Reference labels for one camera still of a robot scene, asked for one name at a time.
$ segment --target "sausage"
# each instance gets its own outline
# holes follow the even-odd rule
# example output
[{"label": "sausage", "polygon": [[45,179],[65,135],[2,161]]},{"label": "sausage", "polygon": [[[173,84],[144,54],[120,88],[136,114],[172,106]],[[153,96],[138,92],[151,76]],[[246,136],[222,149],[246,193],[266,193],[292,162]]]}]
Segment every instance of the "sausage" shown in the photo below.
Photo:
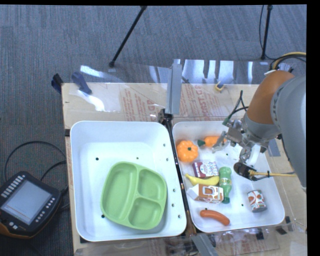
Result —
[{"label": "sausage", "polygon": [[230,224],[230,219],[228,219],[225,215],[222,213],[215,211],[215,210],[201,210],[200,216],[204,218],[212,218],[219,222],[221,222],[223,225],[227,226]]}]

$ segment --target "banana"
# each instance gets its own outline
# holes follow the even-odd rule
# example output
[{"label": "banana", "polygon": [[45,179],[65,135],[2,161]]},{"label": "banana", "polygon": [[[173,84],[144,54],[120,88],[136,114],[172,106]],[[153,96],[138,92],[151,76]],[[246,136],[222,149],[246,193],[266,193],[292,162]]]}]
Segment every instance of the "banana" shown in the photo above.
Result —
[{"label": "banana", "polygon": [[184,176],[186,176],[190,180],[193,186],[197,184],[215,186],[219,183],[219,180],[220,180],[219,176],[212,176],[210,178],[198,178],[198,177],[190,176],[188,173],[186,173]]}]

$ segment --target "gray fabric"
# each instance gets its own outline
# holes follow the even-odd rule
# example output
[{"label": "gray fabric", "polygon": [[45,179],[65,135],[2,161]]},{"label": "gray fabric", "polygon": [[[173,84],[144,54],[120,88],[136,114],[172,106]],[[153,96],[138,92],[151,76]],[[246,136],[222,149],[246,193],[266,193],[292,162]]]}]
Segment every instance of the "gray fabric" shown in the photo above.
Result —
[{"label": "gray fabric", "polygon": [[[107,72],[140,9],[137,5],[0,5],[1,172],[10,152],[24,142],[44,140],[65,150],[61,95],[51,86],[52,77],[58,73],[64,82],[71,82],[81,65]],[[138,76],[139,67],[169,68],[174,59],[259,61],[267,6],[260,41],[261,11],[262,5],[148,6],[116,65],[135,64]],[[306,52],[306,43],[307,5],[273,5],[266,55]],[[305,63],[290,61],[294,72],[306,73]],[[53,147],[32,144],[12,155],[6,171],[9,176],[29,171],[39,178],[63,159]],[[67,166],[51,170],[45,182],[62,189]],[[68,200],[64,196],[63,204]],[[0,255],[39,255],[28,243],[45,256],[73,255],[70,210],[54,216],[32,240],[0,236]]]}]

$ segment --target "plastic bottle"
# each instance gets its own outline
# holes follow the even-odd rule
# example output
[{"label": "plastic bottle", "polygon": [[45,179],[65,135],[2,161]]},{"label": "plastic bottle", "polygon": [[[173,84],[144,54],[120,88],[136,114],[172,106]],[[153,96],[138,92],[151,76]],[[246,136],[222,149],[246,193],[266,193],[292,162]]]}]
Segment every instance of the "plastic bottle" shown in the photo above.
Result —
[{"label": "plastic bottle", "polygon": [[230,203],[229,193],[232,189],[231,172],[231,169],[227,166],[223,166],[219,169],[219,186],[223,188],[222,203],[224,204]]}]

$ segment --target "robotic hand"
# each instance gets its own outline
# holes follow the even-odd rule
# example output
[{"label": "robotic hand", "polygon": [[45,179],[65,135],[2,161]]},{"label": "robotic hand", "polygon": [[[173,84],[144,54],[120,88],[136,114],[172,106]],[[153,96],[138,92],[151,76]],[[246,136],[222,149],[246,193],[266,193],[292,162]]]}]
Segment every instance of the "robotic hand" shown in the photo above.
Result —
[{"label": "robotic hand", "polygon": [[239,162],[252,165],[269,141],[281,138],[288,160],[307,191],[306,76],[283,70],[269,72],[258,86],[241,120],[224,123],[231,146],[242,147]]}]

